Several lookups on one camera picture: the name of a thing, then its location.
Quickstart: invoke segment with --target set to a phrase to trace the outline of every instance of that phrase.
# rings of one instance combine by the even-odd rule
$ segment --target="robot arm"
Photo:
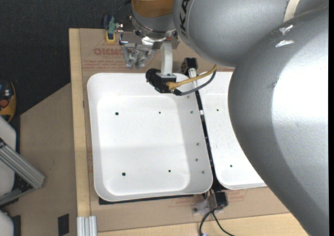
[[[329,235],[328,8],[329,0],[133,0],[137,43],[121,38],[126,59],[149,59],[163,46],[170,65],[176,31],[202,58],[235,68],[229,111],[236,137],[312,236]],[[167,92],[175,80],[164,79],[171,67],[163,69],[150,75]]]

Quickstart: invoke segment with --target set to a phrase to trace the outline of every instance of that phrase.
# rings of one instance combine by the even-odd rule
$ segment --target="white tray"
[[[185,76],[177,75],[177,80]],[[188,90],[186,84],[181,90]],[[212,185],[194,94],[160,94],[145,74],[90,77],[94,186],[108,201],[203,193]]]
[[[0,137],[9,147],[15,150],[16,132],[2,116],[0,116]],[[0,161],[0,197],[11,191],[14,180],[14,171]]]
[[[14,236],[14,224],[9,216],[0,210],[0,235]]]
[[[246,158],[232,128],[228,108],[231,76],[231,72],[217,72],[214,80],[199,91],[217,179],[232,190],[263,187],[265,183]],[[209,78],[204,77],[197,84]]]

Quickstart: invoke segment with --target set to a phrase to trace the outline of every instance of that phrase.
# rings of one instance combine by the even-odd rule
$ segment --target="black connector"
[[[146,80],[154,86],[159,93],[171,93],[166,82],[176,82],[176,76],[162,75],[160,70],[152,68],[146,72]]]
[[[181,64],[181,71],[182,74],[189,76],[188,70],[190,68],[193,68],[197,70],[198,65],[197,65],[197,59],[196,58],[185,58]]]
[[[175,90],[174,90],[174,94],[175,94],[176,96],[182,96],[182,92],[179,91],[178,89],[175,89]]]
[[[228,199],[226,197],[226,193],[222,190],[219,191],[213,191],[214,195],[216,197],[217,202],[217,208],[216,209],[222,209],[229,205]]]

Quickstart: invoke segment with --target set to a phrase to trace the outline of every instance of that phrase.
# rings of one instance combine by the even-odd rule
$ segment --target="table surface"
[[[88,164],[86,151],[85,113],[83,106],[80,30],[69,30],[71,88],[73,101],[74,151],[78,216],[91,215]],[[297,220],[290,214],[278,214],[222,221],[225,230],[234,235],[305,235]],[[100,232],[99,236],[126,235],[198,235],[199,223]],[[215,221],[206,221],[203,232],[210,236],[223,235]]]

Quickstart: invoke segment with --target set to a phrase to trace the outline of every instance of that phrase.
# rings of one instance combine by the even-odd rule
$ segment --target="cardboard base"
[[[98,37],[102,40],[102,31],[81,29],[81,38],[85,43],[90,39],[94,43]],[[183,58],[189,51],[189,49],[185,50],[180,56]],[[89,74],[85,72],[84,75],[87,82]],[[57,236],[58,217],[66,214],[69,214],[69,233],[66,235],[76,235],[77,207],[79,207],[76,194],[80,194],[81,191],[76,190],[75,163],[77,161],[75,162],[74,157],[70,88],[70,85],[65,86],[21,116],[21,154],[46,176],[41,189],[21,197],[18,202],[4,209],[11,216],[21,215],[22,236]],[[86,114],[86,124],[89,124],[87,116]],[[87,133],[87,140],[90,144],[90,133]],[[88,160],[88,166],[91,174],[91,160]],[[228,232],[247,236],[307,236],[291,214],[271,215],[286,213],[287,209],[268,188],[226,193],[230,205],[217,217],[224,219],[221,224]],[[90,204],[80,205],[80,207],[87,213],[97,216],[99,236],[197,235],[199,224],[194,221],[199,221],[201,217],[192,215],[191,205],[201,200],[202,197],[199,195],[148,202],[99,205],[99,199],[90,178]],[[206,221],[203,231],[208,232],[210,236],[222,235],[214,221]]]
[[[181,224],[200,221],[201,216],[193,216],[191,205],[202,200],[201,195],[183,198],[151,200],[145,202],[99,205],[99,198],[94,190],[91,132],[87,97],[87,81],[99,72],[144,73],[149,68],[161,68],[160,52],[147,62],[146,68],[129,70],[125,66],[123,52],[118,39],[114,43],[105,41],[102,29],[80,29],[83,104],[85,109],[88,177],[91,215],[97,216],[98,231],[124,230],[153,226]],[[194,51],[180,42],[173,50],[173,71],[181,72],[185,57],[196,57],[199,73],[208,71],[212,64],[200,58]],[[220,67],[219,70],[230,70]],[[230,205],[220,219],[251,217],[287,213],[288,210],[275,197],[269,188],[227,191]]]

